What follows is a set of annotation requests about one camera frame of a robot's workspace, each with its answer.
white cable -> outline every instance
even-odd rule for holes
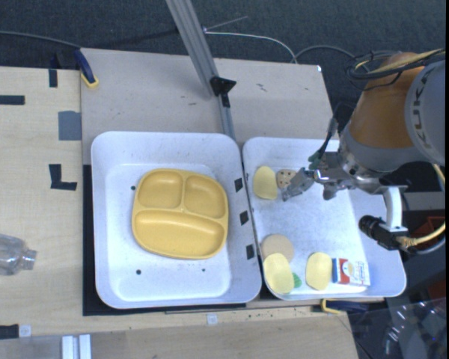
[[[279,45],[283,46],[291,54],[291,56],[293,56],[292,61],[294,62],[294,64],[298,63],[298,61],[296,60],[296,56],[294,55],[294,52],[291,50],[291,48],[289,46],[287,46],[285,43],[282,43],[281,41],[273,39],[271,37],[258,36],[256,34],[243,34],[243,33],[231,33],[231,32],[208,32],[208,31],[205,31],[204,33],[205,34],[217,34],[217,35],[222,35],[222,36],[250,37],[250,38],[254,38],[254,39],[273,41],[274,43],[278,43]]]

clear plastic bottle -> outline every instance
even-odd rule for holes
[[[12,275],[21,270],[32,270],[37,252],[13,236],[0,234],[0,275]]]

yellow oval object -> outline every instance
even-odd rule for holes
[[[278,197],[278,185],[275,172],[268,166],[260,166],[253,177],[253,191],[265,200],[275,200]]]
[[[316,290],[324,290],[331,280],[332,259],[325,253],[313,253],[306,262],[306,283]]]
[[[291,262],[294,258],[293,244],[283,234],[271,234],[261,242],[261,255],[266,259],[273,253],[281,253]]]
[[[192,171],[155,169],[138,184],[132,231],[143,249],[165,257],[204,260],[224,246],[226,192],[215,179]]]
[[[290,263],[280,253],[269,255],[263,262],[264,278],[269,288],[278,294],[287,294],[294,288]]]

green object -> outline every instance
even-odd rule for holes
[[[300,277],[298,277],[297,273],[293,273],[293,279],[294,279],[294,288],[297,289],[298,287],[301,287],[302,280]]]

